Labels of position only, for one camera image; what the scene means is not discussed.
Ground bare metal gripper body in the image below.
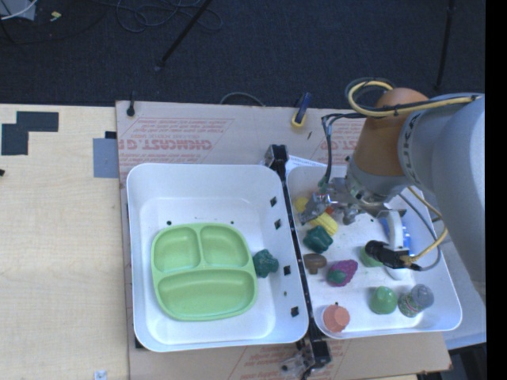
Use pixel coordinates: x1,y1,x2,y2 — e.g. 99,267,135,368
311,176,383,218

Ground yellow corn cob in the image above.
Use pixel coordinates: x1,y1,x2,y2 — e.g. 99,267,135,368
309,211,340,237

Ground green bell pepper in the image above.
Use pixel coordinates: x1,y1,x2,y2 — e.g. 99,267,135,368
302,225,334,254

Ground thin black rod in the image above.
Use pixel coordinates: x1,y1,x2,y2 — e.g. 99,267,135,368
276,159,324,358

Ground light green toy fruit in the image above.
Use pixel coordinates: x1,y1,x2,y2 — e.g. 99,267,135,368
359,245,384,269

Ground brown mushroom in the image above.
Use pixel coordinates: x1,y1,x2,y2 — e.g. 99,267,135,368
302,252,329,276

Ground white paper sheet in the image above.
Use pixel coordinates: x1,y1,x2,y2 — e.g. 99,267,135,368
286,154,330,172

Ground purple grapes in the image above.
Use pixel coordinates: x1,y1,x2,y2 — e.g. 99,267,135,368
326,259,360,288

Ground dark green broccoli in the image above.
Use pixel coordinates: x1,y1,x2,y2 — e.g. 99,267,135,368
251,248,280,279

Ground light green pear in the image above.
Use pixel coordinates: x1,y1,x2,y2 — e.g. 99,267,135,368
368,285,398,316

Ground white plastic tray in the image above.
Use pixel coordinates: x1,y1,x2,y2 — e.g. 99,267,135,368
285,154,464,340
125,162,311,353

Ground brown cardboard board red print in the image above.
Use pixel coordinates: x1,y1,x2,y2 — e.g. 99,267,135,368
114,100,453,380

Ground green divided plate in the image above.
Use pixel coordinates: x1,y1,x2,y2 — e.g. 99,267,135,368
150,222,260,322

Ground black cylinder on white bracket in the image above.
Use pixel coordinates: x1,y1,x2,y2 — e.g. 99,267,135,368
364,208,415,281

